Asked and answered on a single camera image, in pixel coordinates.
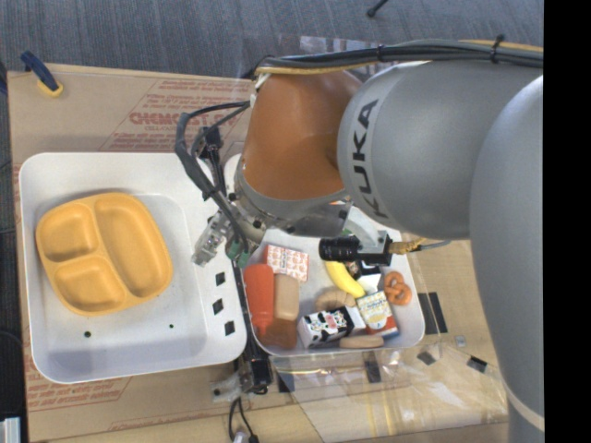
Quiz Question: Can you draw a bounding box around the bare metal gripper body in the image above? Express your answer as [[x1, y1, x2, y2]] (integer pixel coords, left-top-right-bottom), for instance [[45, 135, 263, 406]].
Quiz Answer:
[[201, 192, 297, 250]]

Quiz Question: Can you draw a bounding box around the white plastic tray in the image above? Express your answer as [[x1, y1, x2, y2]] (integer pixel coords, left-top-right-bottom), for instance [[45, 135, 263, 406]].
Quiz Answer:
[[18, 151, 248, 385], [223, 152, 427, 358]]

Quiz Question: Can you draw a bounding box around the red and white patterned packet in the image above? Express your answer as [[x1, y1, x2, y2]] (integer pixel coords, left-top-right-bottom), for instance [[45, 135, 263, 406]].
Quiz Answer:
[[262, 244, 309, 283]]

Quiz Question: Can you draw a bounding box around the red bottle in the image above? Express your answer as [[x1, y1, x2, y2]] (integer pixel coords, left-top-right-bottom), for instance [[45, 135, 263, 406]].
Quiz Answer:
[[243, 263, 276, 336]]

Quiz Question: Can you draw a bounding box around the tan bread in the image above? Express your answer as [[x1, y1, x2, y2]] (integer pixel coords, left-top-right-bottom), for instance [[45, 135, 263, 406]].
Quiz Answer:
[[273, 273, 301, 322]]

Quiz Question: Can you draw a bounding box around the orange divided plate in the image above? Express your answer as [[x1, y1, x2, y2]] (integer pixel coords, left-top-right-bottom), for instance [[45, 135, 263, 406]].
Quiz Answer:
[[35, 192, 175, 317]]

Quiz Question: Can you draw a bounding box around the tan croissant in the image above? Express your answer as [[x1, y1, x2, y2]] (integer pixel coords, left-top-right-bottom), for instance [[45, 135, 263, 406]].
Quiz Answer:
[[314, 290, 357, 314]]

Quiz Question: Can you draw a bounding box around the yellow banana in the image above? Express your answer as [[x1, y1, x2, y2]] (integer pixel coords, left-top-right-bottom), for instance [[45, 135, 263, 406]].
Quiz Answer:
[[324, 259, 368, 300]]

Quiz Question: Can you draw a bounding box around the cow print carton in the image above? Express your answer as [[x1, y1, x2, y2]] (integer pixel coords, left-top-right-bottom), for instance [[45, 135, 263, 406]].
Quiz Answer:
[[296, 305, 368, 350]]

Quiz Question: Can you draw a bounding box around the black and white carton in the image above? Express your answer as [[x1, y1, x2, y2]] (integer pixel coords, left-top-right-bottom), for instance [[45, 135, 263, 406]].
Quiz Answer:
[[344, 259, 384, 295]]

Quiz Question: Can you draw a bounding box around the yellow and red carton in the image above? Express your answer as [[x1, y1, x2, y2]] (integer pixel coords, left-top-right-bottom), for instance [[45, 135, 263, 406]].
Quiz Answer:
[[355, 290, 400, 339]]

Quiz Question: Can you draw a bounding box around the tan biscuit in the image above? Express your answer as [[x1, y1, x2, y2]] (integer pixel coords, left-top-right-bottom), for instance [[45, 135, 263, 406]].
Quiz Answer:
[[339, 334, 385, 351]]

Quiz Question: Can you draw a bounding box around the orange pretzel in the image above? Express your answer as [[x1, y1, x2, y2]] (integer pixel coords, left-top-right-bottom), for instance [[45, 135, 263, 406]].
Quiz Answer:
[[383, 270, 413, 307]]

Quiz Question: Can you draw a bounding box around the brown cardboard board red print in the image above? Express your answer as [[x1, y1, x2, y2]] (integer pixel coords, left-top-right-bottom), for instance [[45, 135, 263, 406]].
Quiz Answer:
[[6, 62, 510, 443]]

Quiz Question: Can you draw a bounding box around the black cylinder on white bracket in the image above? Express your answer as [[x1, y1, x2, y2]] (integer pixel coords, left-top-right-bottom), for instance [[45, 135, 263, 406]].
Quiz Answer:
[[318, 208, 394, 268]]

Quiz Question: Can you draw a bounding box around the black block with thin wires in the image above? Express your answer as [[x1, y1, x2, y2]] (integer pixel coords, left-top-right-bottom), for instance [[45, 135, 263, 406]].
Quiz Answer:
[[236, 356, 274, 394]]

